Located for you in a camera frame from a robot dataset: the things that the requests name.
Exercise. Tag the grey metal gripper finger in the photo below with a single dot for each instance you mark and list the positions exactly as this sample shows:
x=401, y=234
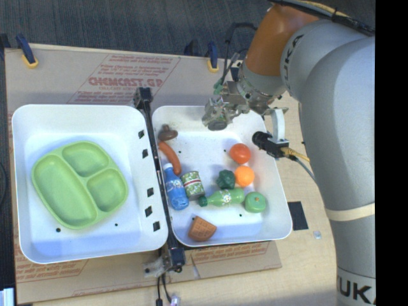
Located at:
x=210, y=115
x=218, y=125

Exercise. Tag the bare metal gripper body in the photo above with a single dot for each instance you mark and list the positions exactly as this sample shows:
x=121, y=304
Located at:
x=237, y=102

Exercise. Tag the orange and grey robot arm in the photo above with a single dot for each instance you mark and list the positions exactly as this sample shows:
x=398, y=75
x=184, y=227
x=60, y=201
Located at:
x=338, y=113

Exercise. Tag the white plastic tray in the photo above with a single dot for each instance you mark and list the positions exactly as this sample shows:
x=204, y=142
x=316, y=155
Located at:
x=207, y=145
x=41, y=123

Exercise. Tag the red toy tomato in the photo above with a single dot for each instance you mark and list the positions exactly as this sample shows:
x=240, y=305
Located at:
x=240, y=153

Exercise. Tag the brown toy mushroom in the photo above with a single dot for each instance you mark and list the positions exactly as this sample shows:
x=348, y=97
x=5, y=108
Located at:
x=167, y=134

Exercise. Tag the green toy broccoli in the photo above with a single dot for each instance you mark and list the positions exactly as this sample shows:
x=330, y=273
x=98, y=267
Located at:
x=226, y=179

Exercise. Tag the orange toy sausage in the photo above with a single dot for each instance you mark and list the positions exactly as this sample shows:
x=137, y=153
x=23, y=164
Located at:
x=170, y=155

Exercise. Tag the orange toy orange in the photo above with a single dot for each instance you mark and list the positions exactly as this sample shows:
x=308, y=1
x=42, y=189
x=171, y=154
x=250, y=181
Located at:
x=244, y=176

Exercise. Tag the green and white can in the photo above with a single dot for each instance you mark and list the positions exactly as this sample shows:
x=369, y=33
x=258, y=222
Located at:
x=192, y=185

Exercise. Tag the green bottle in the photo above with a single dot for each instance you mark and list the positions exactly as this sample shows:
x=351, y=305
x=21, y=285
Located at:
x=224, y=197

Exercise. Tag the thin black rod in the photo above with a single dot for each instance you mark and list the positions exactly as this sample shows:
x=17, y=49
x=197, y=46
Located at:
x=158, y=171

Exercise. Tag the blue bottle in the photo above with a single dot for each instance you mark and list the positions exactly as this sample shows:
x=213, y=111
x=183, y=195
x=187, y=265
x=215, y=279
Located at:
x=175, y=190

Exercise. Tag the green toy apple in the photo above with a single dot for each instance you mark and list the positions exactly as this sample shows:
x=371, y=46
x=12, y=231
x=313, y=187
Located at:
x=255, y=202

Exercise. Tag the brown toy biscuit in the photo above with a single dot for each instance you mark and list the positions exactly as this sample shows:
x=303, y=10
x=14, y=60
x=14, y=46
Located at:
x=201, y=229

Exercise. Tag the brown cardboard board red print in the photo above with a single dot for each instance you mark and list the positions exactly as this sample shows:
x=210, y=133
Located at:
x=79, y=72

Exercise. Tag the green divided plate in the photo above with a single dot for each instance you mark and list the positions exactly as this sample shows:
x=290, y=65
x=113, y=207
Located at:
x=76, y=186

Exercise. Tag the black cylinder on white bracket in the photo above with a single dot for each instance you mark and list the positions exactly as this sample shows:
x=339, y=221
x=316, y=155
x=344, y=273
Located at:
x=266, y=142

